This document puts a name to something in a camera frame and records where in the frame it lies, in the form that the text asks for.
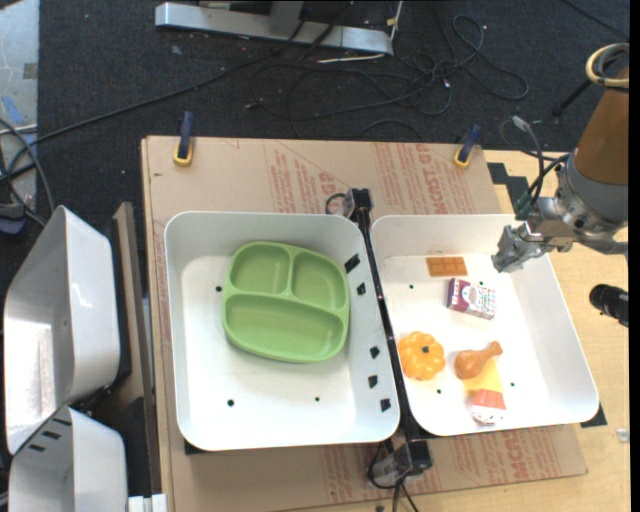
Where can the white plastic tray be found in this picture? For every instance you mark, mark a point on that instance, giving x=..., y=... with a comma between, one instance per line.
x=55, y=325
x=70, y=470
x=280, y=400
x=545, y=360

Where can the black cylinder on white bracket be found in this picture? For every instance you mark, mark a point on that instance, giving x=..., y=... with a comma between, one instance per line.
x=607, y=300

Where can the brown cardboard board red print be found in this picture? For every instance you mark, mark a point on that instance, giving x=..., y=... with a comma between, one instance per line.
x=280, y=175

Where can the thin black rod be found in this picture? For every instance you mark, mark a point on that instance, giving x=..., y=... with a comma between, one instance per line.
x=387, y=320

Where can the brown chicken drumstick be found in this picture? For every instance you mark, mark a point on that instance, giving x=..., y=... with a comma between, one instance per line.
x=472, y=362

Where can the green divided plate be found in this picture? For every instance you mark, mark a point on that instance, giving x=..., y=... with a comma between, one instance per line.
x=285, y=320

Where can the yellow cheese slice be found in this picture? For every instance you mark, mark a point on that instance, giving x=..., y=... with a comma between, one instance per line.
x=487, y=382

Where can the purple and white carton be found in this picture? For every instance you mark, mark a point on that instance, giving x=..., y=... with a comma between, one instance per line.
x=472, y=299

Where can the orange biscuit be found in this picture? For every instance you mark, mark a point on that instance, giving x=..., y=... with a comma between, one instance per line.
x=446, y=266

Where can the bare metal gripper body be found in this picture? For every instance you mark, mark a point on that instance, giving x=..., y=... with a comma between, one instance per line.
x=555, y=232

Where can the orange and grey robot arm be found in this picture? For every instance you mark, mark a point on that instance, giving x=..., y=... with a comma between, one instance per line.
x=605, y=145

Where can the orange pumpkin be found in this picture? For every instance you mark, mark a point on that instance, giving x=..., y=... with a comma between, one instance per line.
x=420, y=357

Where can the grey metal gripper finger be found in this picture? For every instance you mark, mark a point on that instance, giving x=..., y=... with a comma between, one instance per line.
x=526, y=252
x=502, y=250

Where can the pink cupcake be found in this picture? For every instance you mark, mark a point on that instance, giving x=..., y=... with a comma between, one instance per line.
x=489, y=406

